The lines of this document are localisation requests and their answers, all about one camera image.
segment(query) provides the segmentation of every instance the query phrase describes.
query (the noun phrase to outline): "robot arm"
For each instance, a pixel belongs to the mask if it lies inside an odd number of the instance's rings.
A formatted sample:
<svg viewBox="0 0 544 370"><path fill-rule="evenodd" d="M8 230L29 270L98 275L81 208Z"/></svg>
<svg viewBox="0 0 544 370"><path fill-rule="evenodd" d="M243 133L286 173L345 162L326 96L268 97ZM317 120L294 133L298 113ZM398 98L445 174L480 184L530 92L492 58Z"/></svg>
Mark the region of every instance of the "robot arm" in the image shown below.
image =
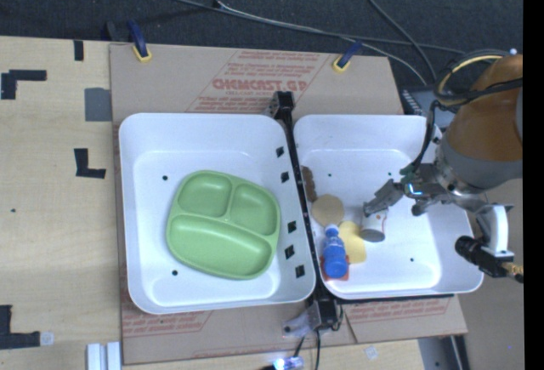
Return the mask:
<svg viewBox="0 0 544 370"><path fill-rule="evenodd" d="M481 60L496 60L465 94L446 94L451 75ZM428 113L427 133L419 156L400 173L400 182L389 180L376 197L366 202L369 216L394 205L401 197L415 200L414 215L436 203L454 203L473 214L482 238L462 236L456 251L492 277L511 276L523 281L523 267L513 264L507 250L509 206L482 199L487 190L523 175L522 105L523 56L470 54L449 67L435 89L437 100ZM434 133L436 107L459 106L436 149L432 163L422 157Z"/></svg>

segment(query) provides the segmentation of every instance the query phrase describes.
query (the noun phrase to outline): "white tray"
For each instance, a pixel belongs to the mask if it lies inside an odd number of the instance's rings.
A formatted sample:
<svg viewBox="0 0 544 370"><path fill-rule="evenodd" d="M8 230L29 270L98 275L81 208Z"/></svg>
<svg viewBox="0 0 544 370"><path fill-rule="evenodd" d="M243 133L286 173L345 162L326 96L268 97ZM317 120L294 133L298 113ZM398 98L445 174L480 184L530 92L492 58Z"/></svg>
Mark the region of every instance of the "white tray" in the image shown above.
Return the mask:
<svg viewBox="0 0 544 370"><path fill-rule="evenodd" d="M315 269L277 121L259 115L137 114L123 121L119 140L128 290L141 310L167 314L271 305L312 293ZM248 179L270 190L280 204L277 253L261 276L223 279L170 254L166 226L174 193L186 175L203 169Z"/></svg>
<svg viewBox="0 0 544 370"><path fill-rule="evenodd" d="M362 206L422 148L425 119L411 116L306 116L295 125L301 166L311 169L318 195L339 197L346 220L360 224ZM423 159L434 159L431 143ZM466 213L453 205L434 205L414 217L414 201L404 197L389 209L386 238L365 242L364 263L349 267L347 281L327 281L342 299L380 299L465 293L483 280L478 267L458 255L459 236L471 236ZM311 219L320 254L323 227Z"/></svg>

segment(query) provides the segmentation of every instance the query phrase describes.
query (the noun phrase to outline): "yellow clip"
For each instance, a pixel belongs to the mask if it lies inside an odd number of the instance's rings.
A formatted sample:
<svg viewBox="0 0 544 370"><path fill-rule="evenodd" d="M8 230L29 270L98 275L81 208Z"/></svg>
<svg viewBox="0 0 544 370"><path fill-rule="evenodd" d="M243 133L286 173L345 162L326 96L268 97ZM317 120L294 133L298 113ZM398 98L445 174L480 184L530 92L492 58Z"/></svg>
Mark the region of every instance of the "yellow clip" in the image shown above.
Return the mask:
<svg viewBox="0 0 544 370"><path fill-rule="evenodd" d="M147 63L153 57L153 54L151 53L151 51L149 51L149 49L147 50L147 55L145 57L142 57L142 54L140 54L136 49L136 45L133 45L133 51L136 54L136 58L142 63Z"/></svg>
<svg viewBox="0 0 544 370"><path fill-rule="evenodd" d="M342 74L346 69L348 69L348 66L351 63L351 60L349 60L343 67L340 67L338 62L342 57L342 55L339 55L338 58L332 62L332 69L338 74Z"/></svg>

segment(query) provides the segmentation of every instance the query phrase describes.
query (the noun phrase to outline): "plastic bottle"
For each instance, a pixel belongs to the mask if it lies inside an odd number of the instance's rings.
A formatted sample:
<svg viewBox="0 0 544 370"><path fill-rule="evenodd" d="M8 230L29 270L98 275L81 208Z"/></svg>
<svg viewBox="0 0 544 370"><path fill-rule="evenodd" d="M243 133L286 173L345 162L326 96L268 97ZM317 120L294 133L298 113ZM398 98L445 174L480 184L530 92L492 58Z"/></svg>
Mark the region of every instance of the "plastic bottle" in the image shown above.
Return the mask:
<svg viewBox="0 0 544 370"><path fill-rule="evenodd" d="M325 228L323 260L323 268L330 278L341 278L348 273L346 248L338 236L338 226L336 225L328 225Z"/></svg>

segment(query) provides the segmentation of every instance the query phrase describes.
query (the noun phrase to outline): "green plate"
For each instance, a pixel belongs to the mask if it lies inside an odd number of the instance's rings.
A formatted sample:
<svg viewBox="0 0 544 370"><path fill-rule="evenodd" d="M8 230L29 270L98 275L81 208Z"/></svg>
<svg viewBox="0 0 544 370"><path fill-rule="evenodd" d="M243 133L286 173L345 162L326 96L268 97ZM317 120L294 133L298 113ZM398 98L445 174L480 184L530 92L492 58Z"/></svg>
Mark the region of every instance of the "green plate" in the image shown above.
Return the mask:
<svg viewBox="0 0 544 370"><path fill-rule="evenodd" d="M229 279L264 273L274 258L281 213L275 197L242 178L199 171L181 182L170 209L167 245L190 267Z"/></svg>

